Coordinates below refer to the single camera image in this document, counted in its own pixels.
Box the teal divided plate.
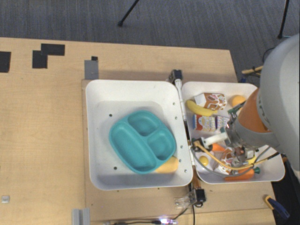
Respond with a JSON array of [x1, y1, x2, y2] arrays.
[[108, 110, 177, 175]]

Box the white toy fried egg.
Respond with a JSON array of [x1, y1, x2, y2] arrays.
[[194, 151, 213, 173]]

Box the white plastic tray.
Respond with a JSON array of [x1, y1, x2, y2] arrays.
[[181, 81, 286, 185], [85, 79, 194, 191]]

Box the white carton with colourful print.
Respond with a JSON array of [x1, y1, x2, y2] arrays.
[[192, 113, 232, 134]]

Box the black block with thin wires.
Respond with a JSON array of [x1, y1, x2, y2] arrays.
[[195, 188, 207, 204], [171, 69, 183, 81]]

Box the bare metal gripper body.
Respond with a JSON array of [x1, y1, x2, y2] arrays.
[[225, 128, 256, 167]]

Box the yellow toy bread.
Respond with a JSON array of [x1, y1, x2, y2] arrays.
[[154, 156, 180, 174]]

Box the brown and white carton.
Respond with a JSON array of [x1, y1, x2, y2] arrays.
[[213, 148, 240, 176], [194, 92, 228, 111]]

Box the orange carrot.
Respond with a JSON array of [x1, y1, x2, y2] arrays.
[[223, 167, 261, 182]]

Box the orange ball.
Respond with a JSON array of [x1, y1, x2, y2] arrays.
[[231, 95, 247, 108]]

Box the yellow banana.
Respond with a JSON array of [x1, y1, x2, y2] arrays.
[[186, 99, 219, 117]]

